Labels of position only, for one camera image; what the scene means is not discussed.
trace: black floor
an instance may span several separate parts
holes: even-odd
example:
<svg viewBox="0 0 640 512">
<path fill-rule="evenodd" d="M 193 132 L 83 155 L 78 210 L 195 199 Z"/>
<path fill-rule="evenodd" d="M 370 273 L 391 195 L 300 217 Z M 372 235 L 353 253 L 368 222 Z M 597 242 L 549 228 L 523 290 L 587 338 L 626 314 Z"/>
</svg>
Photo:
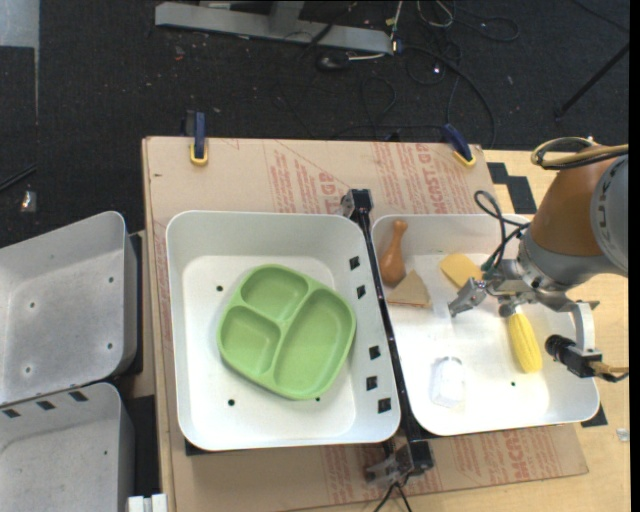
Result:
<svg viewBox="0 0 640 512">
<path fill-rule="evenodd" d="M 142 229 L 140 142 L 179 135 L 187 110 L 213 137 L 434 142 L 451 122 L 485 148 L 628 142 L 628 52 L 554 112 L 629 41 L 629 0 L 423 1 L 427 23 L 404 2 L 397 35 L 411 48 L 336 72 L 316 69 L 321 46 L 155 27 L 157 3 L 43 1 L 37 114 L 33 51 L 0 48 L 0 183 L 36 165 L 0 190 L 0 247 L 104 210 Z M 346 5 L 307 2 L 302 17 Z M 337 23 L 384 28 L 397 5 L 358 2 Z"/>
</svg>

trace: white plastic tray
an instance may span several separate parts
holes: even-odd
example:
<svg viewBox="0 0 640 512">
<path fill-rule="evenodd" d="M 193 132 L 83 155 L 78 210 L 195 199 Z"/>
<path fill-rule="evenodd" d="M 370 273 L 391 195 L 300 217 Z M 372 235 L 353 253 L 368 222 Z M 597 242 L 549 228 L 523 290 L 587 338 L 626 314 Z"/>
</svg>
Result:
<svg viewBox="0 0 640 512">
<path fill-rule="evenodd" d="M 133 426 L 99 383 L 0 409 L 0 512 L 124 512 Z"/>
<path fill-rule="evenodd" d="M 167 227 L 167 251 L 178 420 L 192 444 L 219 451 L 369 443 L 396 432 L 395 378 L 355 223 L 338 215 L 184 212 Z M 266 263 L 317 279 L 355 310 L 349 357 L 317 399 L 278 396 L 233 371 L 218 351 L 225 304 L 242 276 Z"/>
<path fill-rule="evenodd" d="M 116 212 L 0 250 L 0 406 L 125 370 L 136 353 L 136 293 Z"/>
<path fill-rule="evenodd" d="M 438 264 L 450 253 L 464 253 L 482 264 L 499 244 L 497 220 L 487 215 L 382 217 L 373 226 L 378 255 L 389 244 L 397 219 L 408 223 L 402 239 L 407 271 L 416 270 L 433 300 L 432 309 L 389 305 L 411 409 L 422 427 L 444 436 L 578 422 L 595 415 L 599 396 L 593 379 L 576 377 L 544 351 L 551 334 L 575 338 L 569 314 L 539 304 L 522 308 L 543 354 L 543 368 L 534 374 L 519 370 L 495 299 L 487 297 L 479 307 L 451 318 L 448 303 L 457 290 Z M 506 257 L 514 257 L 516 248 L 517 241 L 508 246 Z M 434 366 L 446 356 L 460 359 L 465 370 L 465 399 L 454 408 L 430 396 Z"/>
</svg>

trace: wooden table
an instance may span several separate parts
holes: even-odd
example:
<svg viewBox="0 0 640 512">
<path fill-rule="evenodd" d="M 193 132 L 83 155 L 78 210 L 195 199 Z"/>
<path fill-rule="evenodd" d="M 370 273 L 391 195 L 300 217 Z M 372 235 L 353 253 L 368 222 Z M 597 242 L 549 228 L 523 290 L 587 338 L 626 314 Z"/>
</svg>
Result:
<svg viewBox="0 0 640 512">
<path fill-rule="evenodd" d="M 162 176 L 163 172 L 173 172 L 171 162 L 163 167 L 162 158 L 156 159 L 157 165 L 150 166 L 150 152 L 153 151 L 150 139 L 143 142 L 143 179 L 145 185 L 146 205 L 146 246 L 150 270 L 150 299 L 151 299 L 151 324 L 153 329 L 153 352 L 155 370 L 155 393 L 158 415 L 158 438 L 160 451 L 161 485 L 162 492 L 169 498 L 170 510 L 177 512 L 205 512 L 204 510 L 190 509 L 180 502 L 176 496 L 182 493 L 188 494 L 197 490 L 199 486 L 206 486 L 205 479 L 200 479 L 198 474 L 198 462 L 190 464 L 189 489 L 177 488 L 176 482 L 183 482 L 184 478 L 177 478 L 177 471 L 184 471 L 184 467 L 178 464 L 176 459 L 180 436 L 175 432 L 175 421 L 171 418 L 171 400 L 175 400 L 175 383 L 171 381 L 170 373 L 167 373 L 167 347 L 163 347 L 163 315 L 169 315 L 166 305 L 158 300 L 159 291 L 164 283 L 158 280 L 159 268 L 158 251 L 162 247 L 157 243 L 156 231 L 163 229 L 158 223 L 158 204 L 152 200 L 152 184 L 155 178 Z M 551 183 L 554 173 L 543 171 L 529 162 L 529 153 L 521 151 L 485 151 L 484 159 L 487 162 L 504 163 L 511 176 L 527 177 L 536 204 L 540 204 L 542 197 Z M 193 196 L 194 205 L 202 207 L 202 201 L 206 201 L 202 191 L 198 190 L 197 177 L 185 178 L 184 182 L 174 187 L 173 195 L 168 200 L 177 201 L 182 208 L 190 204 L 189 197 Z M 354 187 L 366 187 L 367 178 L 353 184 Z M 505 213 L 513 212 L 512 203 L 504 185 L 495 185 L 495 193 Z M 220 204 L 211 204 L 209 209 L 225 209 L 228 204 L 233 204 L 233 197 L 227 197 L 219 201 Z M 628 280 L 611 275 L 601 275 L 592 279 L 589 283 L 572 291 L 575 299 L 599 300 L 601 304 L 594 311 L 596 326 L 597 346 L 605 354 L 605 360 L 611 364 L 627 364 L 629 360 L 629 331 L 628 331 Z M 409 498 L 412 509 L 418 511 L 509 511 L 519 512 L 538 510 L 563 510 L 563 511 L 627 511 L 630 510 L 631 486 L 630 486 L 630 443 L 625 439 L 625 432 L 630 428 L 629 419 L 629 380 L 617 384 L 598 382 L 601 402 L 608 420 L 608 424 L 584 428 L 575 425 L 578 439 L 586 458 L 588 473 L 579 476 L 555 478 L 543 481 L 499 485 L 464 491 L 451 491 L 411 496 Z M 264 452 L 256 454 L 263 459 L 268 457 Z M 252 481 L 262 478 L 260 475 L 247 474 L 246 489 L 242 493 L 251 493 Z M 284 487 L 273 490 L 274 493 L 286 493 Z M 365 512 L 372 511 L 377 506 L 377 501 L 368 503 L 358 502 L 338 505 L 333 507 L 306 508 L 305 510 L 320 512 Z M 212 505 L 212 511 L 222 510 Z M 399 499 L 392 499 L 384 510 L 405 510 L 404 504 Z"/>
</svg>

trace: table surface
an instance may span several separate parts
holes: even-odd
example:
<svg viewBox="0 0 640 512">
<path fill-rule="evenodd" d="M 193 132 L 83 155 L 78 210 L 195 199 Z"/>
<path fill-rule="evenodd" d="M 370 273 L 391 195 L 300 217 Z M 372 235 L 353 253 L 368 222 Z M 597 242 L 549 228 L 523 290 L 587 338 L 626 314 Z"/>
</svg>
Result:
<svg viewBox="0 0 640 512">
<path fill-rule="evenodd" d="M 533 166 L 529 152 L 484 151 L 487 162 L 504 163 L 511 176 L 525 176 L 531 186 L 536 204 L 540 204 L 555 174 Z M 147 258 L 150 269 L 150 300 L 152 303 L 149 328 L 153 332 L 154 384 L 158 415 L 158 438 L 162 492 L 169 497 L 170 510 L 191 512 L 175 507 L 175 489 L 171 462 L 167 397 L 175 390 L 164 378 L 163 353 L 160 341 L 161 316 L 168 314 L 163 308 L 153 307 L 158 296 L 155 276 L 155 246 L 153 241 L 154 211 L 150 201 L 150 169 L 143 162 L 146 204 Z M 176 194 L 188 195 L 187 186 Z M 513 213 L 513 206 L 505 185 L 495 185 L 495 192 L 504 213 Z M 629 360 L 628 280 L 619 276 L 600 275 L 570 293 L 574 299 L 599 300 L 594 310 L 597 346 L 611 364 L 626 365 Z M 626 511 L 631 509 L 630 443 L 623 434 L 630 428 L 629 379 L 613 384 L 598 381 L 601 402 L 607 424 L 584 428 L 575 425 L 578 439 L 589 468 L 587 474 L 544 481 L 484 487 L 464 491 L 411 496 L 414 512 L 419 511 L 537 511 L 540 509 L 565 511 Z M 310 512 L 370 512 L 377 502 L 351 503 L 334 507 L 306 508 Z M 390 499 L 384 510 L 405 510 L 402 501 Z"/>
</svg>

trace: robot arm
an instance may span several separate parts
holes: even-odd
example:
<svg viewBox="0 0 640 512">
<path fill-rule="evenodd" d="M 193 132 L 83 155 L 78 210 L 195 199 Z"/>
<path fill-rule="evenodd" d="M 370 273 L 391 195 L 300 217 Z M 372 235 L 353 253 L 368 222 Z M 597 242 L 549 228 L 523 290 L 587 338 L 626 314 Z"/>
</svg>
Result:
<svg viewBox="0 0 640 512">
<path fill-rule="evenodd" d="M 547 151 L 567 143 L 583 147 L 569 156 L 545 160 Z M 476 193 L 478 205 L 500 220 L 502 243 L 483 265 L 484 279 L 469 279 L 449 304 L 451 315 L 472 309 L 487 295 L 497 298 L 504 317 L 525 303 L 570 313 L 576 340 L 551 336 L 545 343 L 547 352 L 579 377 L 620 380 L 628 369 L 604 365 L 595 347 L 591 310 L 598 303 L 574 302 L 566 292 L 598 274 L 628 277 L 628 147 L 556 139 L 538 147 L 532 161 L 559 172 L 530 224 L 512 223 L 516 229 L 507 236 L 495 200 L 486 192 Z M 481 204 L 480 195 L 492 203 L 495 213 Z M 502 259 L 504 246 L 516 238 L 517 258 Z M 613 375 L 625 370 L 621 377 Z"/>
</svg>

